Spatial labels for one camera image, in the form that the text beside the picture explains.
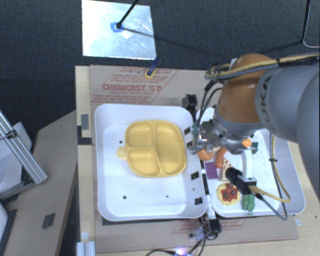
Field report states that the orange toy sausage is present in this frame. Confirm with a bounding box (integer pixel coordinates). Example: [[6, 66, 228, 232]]
[[214, 146, 229, 169]]

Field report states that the purple flat rectangle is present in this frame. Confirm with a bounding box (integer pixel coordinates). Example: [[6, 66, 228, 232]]
[[204, 161, 220, 180]]

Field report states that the yellow toy spaghetti with meatballs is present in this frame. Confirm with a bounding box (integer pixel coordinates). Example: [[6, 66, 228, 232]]
[[215, 182, 242, 207]]

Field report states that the black block with thin wires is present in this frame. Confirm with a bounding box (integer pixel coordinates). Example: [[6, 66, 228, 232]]
[[198, 215, 222, 239], [181, 94, 199, 111]]

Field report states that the round orange toy fruit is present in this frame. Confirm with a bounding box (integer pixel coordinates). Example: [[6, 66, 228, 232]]
[[196, 147, 215, 162]]

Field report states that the thin black and white rod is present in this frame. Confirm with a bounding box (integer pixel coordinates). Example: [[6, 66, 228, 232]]
[[190, 107, 216, 222]]

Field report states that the brown cardboard board red print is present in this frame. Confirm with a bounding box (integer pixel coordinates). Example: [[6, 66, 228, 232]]
[[89, 65, 300, 254]]

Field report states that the yellow divided plate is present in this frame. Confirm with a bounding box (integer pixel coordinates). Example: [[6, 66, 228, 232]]
[[116, 120, 188, 179]]

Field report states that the black cylinder on white bracket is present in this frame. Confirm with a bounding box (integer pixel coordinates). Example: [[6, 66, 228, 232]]
[[225, 148, 259, 196]]

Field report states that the green toy vegetable bundle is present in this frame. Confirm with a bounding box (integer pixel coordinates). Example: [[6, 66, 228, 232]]
[[240, 193, 256, 212]]

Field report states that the toy pizza slice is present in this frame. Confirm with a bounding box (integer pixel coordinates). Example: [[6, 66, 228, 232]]
[[219, 157, 237, 182]]

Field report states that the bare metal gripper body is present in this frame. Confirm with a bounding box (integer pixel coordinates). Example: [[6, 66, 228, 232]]
[[188, 119, 259, 155]]

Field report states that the white plastic tray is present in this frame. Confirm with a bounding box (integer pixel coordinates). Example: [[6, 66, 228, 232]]
[[94, 103, 209, 222], [195, 107, 307, 218]]

